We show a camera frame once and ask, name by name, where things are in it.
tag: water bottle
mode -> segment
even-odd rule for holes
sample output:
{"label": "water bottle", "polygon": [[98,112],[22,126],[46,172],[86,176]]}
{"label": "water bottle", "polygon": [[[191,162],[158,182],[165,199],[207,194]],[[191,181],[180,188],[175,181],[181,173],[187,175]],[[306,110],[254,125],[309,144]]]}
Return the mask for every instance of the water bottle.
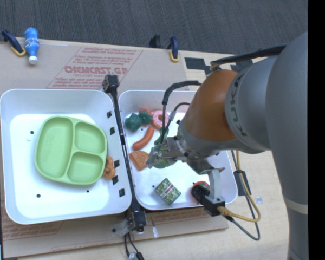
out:
{"label": "water bottle", "polygon": [[38,31],[36,28],[30,27],[25,30],[25,50],[29,53],[29,63],[37,63],[37,51],[40,48],[38,40]]}

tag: small cube box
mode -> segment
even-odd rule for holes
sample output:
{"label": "small cube box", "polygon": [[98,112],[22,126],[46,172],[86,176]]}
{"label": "small cube box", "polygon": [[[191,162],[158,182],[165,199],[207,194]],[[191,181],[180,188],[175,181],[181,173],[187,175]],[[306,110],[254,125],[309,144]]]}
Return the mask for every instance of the small cube box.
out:
{"label": "small cube box", "polygon": [[181,194],[173,184],[165,178],[156,188],[155,192],[168,204],[171,205]]}

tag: bottle cap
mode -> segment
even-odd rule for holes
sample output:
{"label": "bottle cap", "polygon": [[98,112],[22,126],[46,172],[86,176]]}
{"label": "bottle cap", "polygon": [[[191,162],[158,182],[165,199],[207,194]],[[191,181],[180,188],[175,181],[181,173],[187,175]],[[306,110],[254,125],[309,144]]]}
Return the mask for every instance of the bottle cap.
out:
{"label": "bottle cap", "polygon": [[31,63],[31,64],[37,64],[37,61],[38,61],[38,59],[37,59],[36,56],[30,56],[29,57],[29,63]]}

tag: cardboard sheet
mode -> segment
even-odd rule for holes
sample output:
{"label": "cardboard sheet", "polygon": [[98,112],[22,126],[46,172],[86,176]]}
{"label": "cardboard sheet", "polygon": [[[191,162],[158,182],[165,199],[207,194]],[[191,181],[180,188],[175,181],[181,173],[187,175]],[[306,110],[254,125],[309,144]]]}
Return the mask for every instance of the cardboard sheet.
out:
{"label": "cardboard sheet", "polygon": [[[106,74],[119,76],[118,95],[129,89],[165,90],[187,80],[182,61],[173,63],[166,49],[126,48],[114,45],[40,40],[38,63],[16,56],[8,43],[0,43],[0,97],[14,88],[98,89]],[[2,178],[2,232],[5,258],[54,251],[104,246],[123,242],[110,228],[123,214],[59,222],[20,225],[6,214]],[[152,220],[160,237],[228,227],[223,217],[211,218],[202,207],[147,214],[148,225],[137,240],[154,238]]]}

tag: white tray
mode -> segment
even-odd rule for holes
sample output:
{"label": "white tray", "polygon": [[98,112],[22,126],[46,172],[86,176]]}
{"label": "white tray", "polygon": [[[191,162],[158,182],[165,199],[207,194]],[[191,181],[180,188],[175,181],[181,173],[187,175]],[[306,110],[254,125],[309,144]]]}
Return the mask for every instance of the white tray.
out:
{"label": "white tray", "polygon": [[[98,125],[108,155],[119,160],[118,182],[101,178],[88,186],[49,180],[34,164],[37,136],[45,119],[71,116]],[[132,200],[110,97],[99,90],[13,89],[0,99],[6,211],[20,224],[122,213]]]}
{"label": "white tray", "polygon": [[[137,113],[143,108],[151,111],[163,109],[162,101],[164,91],[159,90],[128,90],[122,93],[119,97],[118,103],[121,112],[121,121],[125,132],[125,139],[127,144],[128,153],[132,152],[132,145],[140,140],[145,132],[146,126],[142,126],[143,130],[139,128],[136,132],[132,132],[125,127],[125,119],[132,113]],[[191,102],[195,92],[192,91],[174,91],[171,93],[166,106],[166,112],[170,114],[171,110],[180,102]],[[171,122],[169,127],[169,137],[176,135],[178,125],[176,121],[182,120],[187,106],[181,106],[177,110],[174,121]],[[159,137],[159,132],[155,130],[153,138],[142,149],[147,153],[150,152],[154,146],[154,140]],[[233,176],[231,163],[228,153],[226,151],[220,152],[217,156],[209,158],[209,162],[214,167],[225,167],[221,173],[222,182],[222,196],[225,198],[226,203],[233,202],[237,197],[237,185]],[[148,210],[167,210],[179,209],[187,207],[200,206],[191,195],[191,187],[193,183],[198,181],[206,181],[209,183],[208,175],[198,175],[187,164],[181,161],[173,166],[166,168],[145,168],[138,171],[131,160],[131,173],[135,188],[135,194],[138,202],[142,207]],[[165,178],[181,192],[181,195],[171,205],[167,205],[154,191],[154,188],[159,185]]]}

